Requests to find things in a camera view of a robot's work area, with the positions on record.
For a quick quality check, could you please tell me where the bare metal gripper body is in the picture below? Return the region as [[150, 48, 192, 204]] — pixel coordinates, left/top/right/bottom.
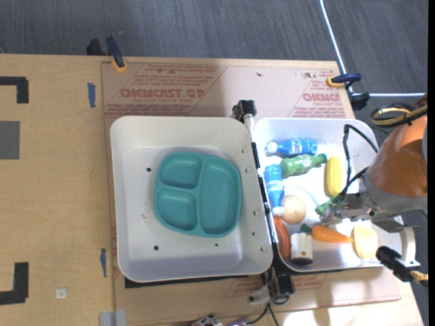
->
[[341, 192, 406, 234]]

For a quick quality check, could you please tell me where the orange carrot green top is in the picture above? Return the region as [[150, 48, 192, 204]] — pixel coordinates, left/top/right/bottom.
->
[[299, 223, 355, 245]]

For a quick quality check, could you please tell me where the pale yellow rounded wedge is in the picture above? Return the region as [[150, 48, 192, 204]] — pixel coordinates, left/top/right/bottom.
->
[[350, 225, 379, 261]]

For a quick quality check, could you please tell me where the yellow corn cob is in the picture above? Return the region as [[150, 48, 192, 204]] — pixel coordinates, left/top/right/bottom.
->
[[323, 156, 344, 198]]

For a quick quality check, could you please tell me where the small white can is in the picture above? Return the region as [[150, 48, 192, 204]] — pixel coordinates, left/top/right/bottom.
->
[[289, 232, 314, 266]]

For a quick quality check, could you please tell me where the red sausage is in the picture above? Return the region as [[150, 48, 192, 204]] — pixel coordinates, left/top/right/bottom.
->
[[273, 215, 292, 261]]

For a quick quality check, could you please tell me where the green bottle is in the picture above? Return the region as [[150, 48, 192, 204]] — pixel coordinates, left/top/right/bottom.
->
[[279, 153, 328, 178]]

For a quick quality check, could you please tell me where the white plastic tray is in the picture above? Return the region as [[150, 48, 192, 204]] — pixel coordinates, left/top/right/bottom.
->
[[252, 117, 406, 273], [109, 115, 275, 283]]

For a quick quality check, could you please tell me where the blue bottle white cap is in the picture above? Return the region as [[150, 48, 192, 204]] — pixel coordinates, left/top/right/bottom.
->
[[265, 138, 319, 158], [262, 164, 286, 217]]

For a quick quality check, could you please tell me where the thin black and white rod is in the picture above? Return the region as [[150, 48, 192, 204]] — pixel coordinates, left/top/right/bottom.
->
[[243, 113, 283, 275]]

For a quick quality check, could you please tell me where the teal divided plate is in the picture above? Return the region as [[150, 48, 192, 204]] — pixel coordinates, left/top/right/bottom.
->
[[153, 151, 243, 239]]

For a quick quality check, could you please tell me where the brown cardboard board red print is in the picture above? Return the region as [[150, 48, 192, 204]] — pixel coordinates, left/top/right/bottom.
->
[[101, 59, 402, 314]]

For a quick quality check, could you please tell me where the black cylinder on white bracket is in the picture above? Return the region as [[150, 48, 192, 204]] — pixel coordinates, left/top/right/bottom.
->
[[375, 227, 422, 283]]

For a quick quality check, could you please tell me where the black block with thin wires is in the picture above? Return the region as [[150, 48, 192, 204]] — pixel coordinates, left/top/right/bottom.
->
[[232, 99, 258, 120], [267, 272, 296, 302]]

